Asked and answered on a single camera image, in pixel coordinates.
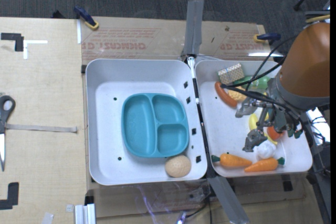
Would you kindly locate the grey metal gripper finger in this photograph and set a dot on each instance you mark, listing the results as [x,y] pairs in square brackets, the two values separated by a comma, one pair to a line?
[253,139]
[245,108]

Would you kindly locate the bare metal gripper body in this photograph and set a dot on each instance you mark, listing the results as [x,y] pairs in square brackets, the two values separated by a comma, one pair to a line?
[282,115]

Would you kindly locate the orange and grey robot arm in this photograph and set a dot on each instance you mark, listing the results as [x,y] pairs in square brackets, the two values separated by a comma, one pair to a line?
[307,60]

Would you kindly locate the yellow toy biscuit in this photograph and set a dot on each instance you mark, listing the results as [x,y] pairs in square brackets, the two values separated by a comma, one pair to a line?
[237,95]

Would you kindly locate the yellow banana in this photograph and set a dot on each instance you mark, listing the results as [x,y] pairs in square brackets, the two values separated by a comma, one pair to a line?
[253,122]

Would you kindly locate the white toy garlic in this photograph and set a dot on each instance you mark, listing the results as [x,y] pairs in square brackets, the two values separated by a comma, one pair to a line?
[266,150]

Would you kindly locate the orange red toy tomato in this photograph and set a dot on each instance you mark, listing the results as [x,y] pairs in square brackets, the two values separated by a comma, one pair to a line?
[274,133]

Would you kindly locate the orange red sausage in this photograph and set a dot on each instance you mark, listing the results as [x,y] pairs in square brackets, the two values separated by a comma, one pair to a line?
[224,95]

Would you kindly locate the white plastic tray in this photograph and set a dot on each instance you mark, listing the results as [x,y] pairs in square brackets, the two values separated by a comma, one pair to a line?
[225,133]
[110,123]

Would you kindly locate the orange carrot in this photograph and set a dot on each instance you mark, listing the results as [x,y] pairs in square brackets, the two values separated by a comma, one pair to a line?
[233,160]
[263,165]

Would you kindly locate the green toy fruit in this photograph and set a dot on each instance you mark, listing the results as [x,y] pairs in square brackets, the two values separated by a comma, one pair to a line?
[262,82]

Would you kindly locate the beige round bread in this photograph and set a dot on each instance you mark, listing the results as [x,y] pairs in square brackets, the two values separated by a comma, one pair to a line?
[178,166]

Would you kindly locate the blue divided plate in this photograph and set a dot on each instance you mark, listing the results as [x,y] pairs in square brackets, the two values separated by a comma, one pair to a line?
[141,126]

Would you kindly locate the brown cardboard board red print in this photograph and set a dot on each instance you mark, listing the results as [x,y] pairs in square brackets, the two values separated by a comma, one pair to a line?
[157,39]

